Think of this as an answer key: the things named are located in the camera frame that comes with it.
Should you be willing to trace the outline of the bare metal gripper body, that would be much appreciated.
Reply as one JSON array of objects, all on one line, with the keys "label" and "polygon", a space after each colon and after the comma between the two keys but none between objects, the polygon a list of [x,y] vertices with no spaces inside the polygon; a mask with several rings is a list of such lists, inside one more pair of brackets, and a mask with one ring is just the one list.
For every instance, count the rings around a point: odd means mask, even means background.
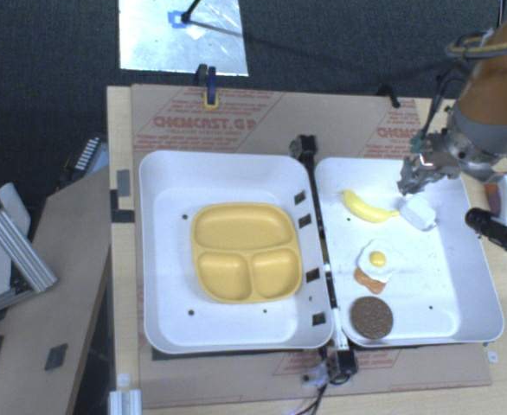
[{"label": "bare metal gripper body", "polygon": [[442,131],[423,135],[420,131],[410,140],[410,145],[410,156],[403,163],[404,181],[456,178],[467,169],[471,141],[463,134]]}]

